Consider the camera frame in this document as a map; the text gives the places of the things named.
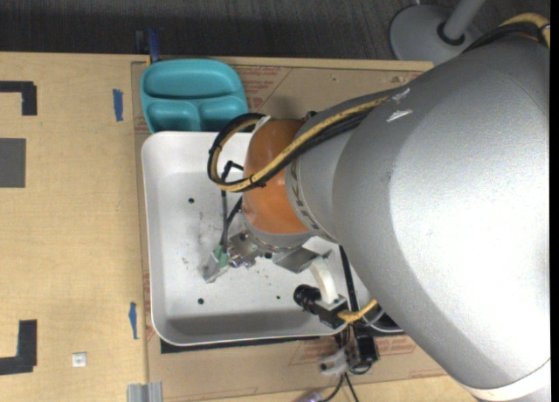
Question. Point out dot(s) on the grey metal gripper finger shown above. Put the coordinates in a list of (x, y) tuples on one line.
[(212, 272)]

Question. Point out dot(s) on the white plastic tray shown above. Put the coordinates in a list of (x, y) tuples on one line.
[(183, 225), (391, 329)]

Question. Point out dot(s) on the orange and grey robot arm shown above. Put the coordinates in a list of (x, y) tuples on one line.
[(436, 216)]

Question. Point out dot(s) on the blue divided plate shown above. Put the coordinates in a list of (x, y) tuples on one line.
[(188, 81)]

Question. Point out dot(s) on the black cylinder on white bracket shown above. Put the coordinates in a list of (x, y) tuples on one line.
[(329, 310)]

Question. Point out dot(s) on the brown cardboard board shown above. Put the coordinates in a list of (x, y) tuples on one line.
[(279, 85)]

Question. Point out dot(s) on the grey round-base floor stand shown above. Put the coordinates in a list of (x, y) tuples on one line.
[(415, 33)]

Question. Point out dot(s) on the small white square block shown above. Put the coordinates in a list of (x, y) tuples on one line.
[(79, 359)]

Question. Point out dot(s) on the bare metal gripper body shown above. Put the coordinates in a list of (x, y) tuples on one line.
[(244, 248)]

